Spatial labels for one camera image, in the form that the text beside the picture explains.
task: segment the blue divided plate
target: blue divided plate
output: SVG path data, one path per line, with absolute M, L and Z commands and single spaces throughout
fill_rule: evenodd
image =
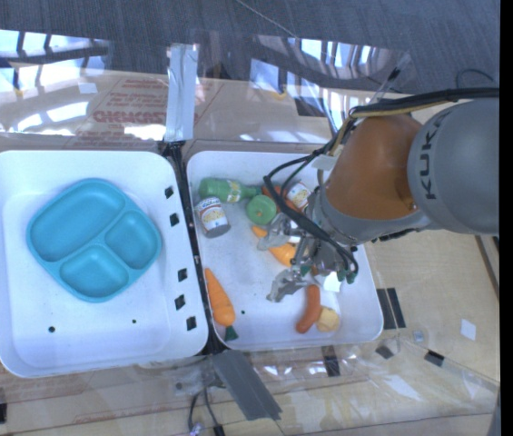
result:
M 121 189 L 97 178 L 75 183 L 39 210 L 26 241 L 66 290 L 88 302 L 127 289 L 162 249 L 151 219 Z

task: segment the cable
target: cable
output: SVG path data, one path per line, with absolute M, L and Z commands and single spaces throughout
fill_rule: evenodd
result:
M 475 98 L 492 98 L 499 97 L 500 90 L 497 87 L 474 87 L 474 88 L 458 88 L 447 89 L 427 94 L 416 94 L 408 97 L 401 97 L 398 99 L 384 99 L 381 98 L 375 104 L 368 104 L 354 107 L 350 110 L 349 116 L 343 121 L 339 133 L 333 136 L 322 148 L 317 149 L 312 154 L 304 157 L 291 160 L 287 163 L 281 164 L 274 168 L 270 173 L 263 177 L 264 184 L 270 193 L 274 202 L 278 205 L 281 212 L 285 213 L 291 220 L 293 220 L 301 229 L 310 233 L 316 239 L 331 244 L 337 253 L 342 257 L 346 265 L 354 263 L 357 269 L 357 264 L 352 253 L 348 253 L 343 247 L 332 240 L 327 232 L 321 229 L 316 223 L 310 220 L 305 215 L 292 210 L 288 204 L 284 202 L 282 196 L 288 181 L 293 179 L 305 166 L 307 166 L 314 158 L 320 154 L 334 155 L 335 151 L 342 143 L 345 135 L 356 127 L 356 120 L 368 116 L 386 116 L 393 114 L 408 114 L 410 112 L 430 108 L 431 106 L 444 104 L 447 102 L 457 102 L 462 99 L 475 99 Z M 293 172 L 289 178 L 284 181 L 281 186 L 281 192 L 277 193 L 272 184 L 272 177 L 289 166 L 301 164 L 299 168 Z M 322 172 L 317 174 L 320 185 L 322 184 Z
M 214 415 L 213 410 L 212 410 L 212 406 L 210 405 L 210 400 L 208 399 L 208 387 L 207 386 L 205 386 L 201 391 L 199 391 L 193 395 L 192 404 L 190 405 L 190 413 L 188 414 L 188 417 L 187 417 L 187 426 L 190 430 L 190 433 L 192 433 L 193 427 L 194 427 L 194 425 L 193 425 L 193 409 L 195 408 L 195 404 L 198 401 L 200 394 L 203 394 L 203 399 L 205 400 L 205 406 L 207 407 L 208 412 L 210 413 L 210 416 L 212 417 L 214 434 L 216 436 L 223 436 L 224 435 L 223 427 L 216 419 L 216 416 Z
M 244 8 L 248 9 L 249 11 L 252 11 L 254 14 L 258 15 L 259 17 L 265 19 L 266 21 L 268 21 L 270 24 L 272 25 L 275 25 L 277 26 L 278 28 L 280 28 L 282 31 L 284 31 L 286 34 L 288 34 L 290 37 L 293 37 L 293 38 L 298 38 L 297 35 L 293 34 L 291 31 L 289 31 L 288 28 L 284 27 L 283 25 L 280 25 L 278 24 L 276 21 L 274 21 L 273 19 L 270 19 L 267 15 L 255 10 L 254 8 L 252 8 L 251 6 L 245 4 L 242 0 L 233 0 L 234 2 L 238 3 L 239 5 L 242 5 Z
M 468 68 L 468 69 L 463 69 L 462 71 L 458 72 L 458 74 L 456 74 L 456 87 L 459 89 L 460 88 L 460 84 L 461 84 L 461 80 L 462 80 L 462 76 L 465 74 L 465 73 L 476 73 L 476 74 L 481 74 L 483 75 L 484 77 L 486 77 L 489 81 L 491 81 L 492 83 L 495 83 L 496 81 L 494 80 L 494 78 L 488 74 L 488 73 L 484 73 L 484 71 L 481 71 L 479 69 L 476 69 L 476 68 Z

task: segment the orange carrot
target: orange carrot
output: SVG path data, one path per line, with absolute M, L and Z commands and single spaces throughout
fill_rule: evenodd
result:
M 307 306 L 301 319 L 296 323 L 296 331 L 304 334 L 321 317 L 321 289 L 316 284 L 307 286 Z
M 258 237 L 264 237 L 266 234 L 268 234 L 260 226 L 253 226 L 252 231 Z M 272 255 L 274 255 L 276 257 L 276 260 L 278 260 L 280 263 L 282 263 L 285 266 L 292 266 L 291 260 L 296 255 L 296 248 L 293 245 L 289 243 L 284 243 L 283 245 L 279 245 L 278 247 L 269 247 L 268 250 L 271 251 Z
M 208 283 L 208 297 L 210 298 L 210 305 L 212 306 L 213 319 L 221 326 L 226 327 L 225 341 L 236 339 L 238 334 L 232 328 L 233 323 L 236 321 L 236 313 L 232 302 L 222 285 L 216 278 L 213 271 L 209 268 L 204 270 L 205 279 Z

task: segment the black tape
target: black tape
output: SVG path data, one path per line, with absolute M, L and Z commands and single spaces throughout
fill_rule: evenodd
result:
M 424 359 L 426 359 L 428 362 L 433 363 L 437 366 L 442 366 L 444 364 L 444 356 L 440 355 L 439 353 L 436 353 L 434 351 L 428 351 L 426 353 Z
M 383 329 L 395 330 L 395 317 L 393 316 L 390 300 L 385 289 L 378 289 L 377 297 L 380 300 L 381 311 L 383 312 Z
M 387 294 L 390 297 L 391 309 L 393 310 L 398 328 L 405 328 L 405 319 L 403 318 L 403 313 L 401 313 L 400 299 L 398 299 L 395 288 L 389 288 Z
M 375 352 L 378 353 L 381 357 L 383 357 L 385 360 L 390 359 L 395 355 L 391 349 L 385 345 L 379 346 L 377 349 L 375 349 Z
M 323 346 L 322 349 L 322 360 L 327 370 L 327 375 L 330 377 L 340 376 L 339 359 L 335 353 L 335 348 L 331 345 Z

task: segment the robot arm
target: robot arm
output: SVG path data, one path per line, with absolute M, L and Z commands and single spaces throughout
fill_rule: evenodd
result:
M 279 302 L 306 285 L 308 272 L 353 282 L 353 253 L 369 241 L 425 229 L 498 235 L 498 89 L 443 94 L 446 102 L 464 94 L 473 100 L 442 110 L 424 125 L 407 114 L 424 105 L 417 96 L 387 101 L 384 110 L 372 104 L 354 111 L 337 138 L 302 160 L 301 167 L 344 143 L 304 215 L 274 192 L 275 171 L 264 177 L 282 210 L 271 223 L 268 245 L 288 227 L 286 219 L 301 233 L 294 265 L 274 280 L 269 300 Z M 426 97 L 427 105 L 439 102 L 435 94 Z M 355 115 L 364 119 L 355 124 Z

